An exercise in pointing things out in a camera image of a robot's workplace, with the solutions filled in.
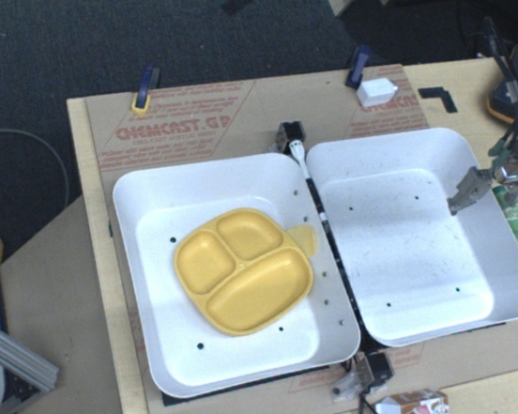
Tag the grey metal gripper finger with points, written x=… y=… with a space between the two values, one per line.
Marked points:
x=469 y=187

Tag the green bottle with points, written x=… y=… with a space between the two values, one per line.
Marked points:
x=517 y=224

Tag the white plastic tray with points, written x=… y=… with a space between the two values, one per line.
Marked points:
x=402 y=249
x=175 y=364

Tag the small white box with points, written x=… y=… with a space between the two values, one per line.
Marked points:
x=375 y=92

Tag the thin black and white rod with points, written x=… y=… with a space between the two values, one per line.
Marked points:
x=312 y=189

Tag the brown and white carton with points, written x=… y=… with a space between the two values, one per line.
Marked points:
x=420 y=409

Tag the yellow divided plate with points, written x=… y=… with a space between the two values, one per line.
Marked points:
x=251 y=292

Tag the brown cardboard board red print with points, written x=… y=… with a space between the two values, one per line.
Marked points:
x=237 y=109

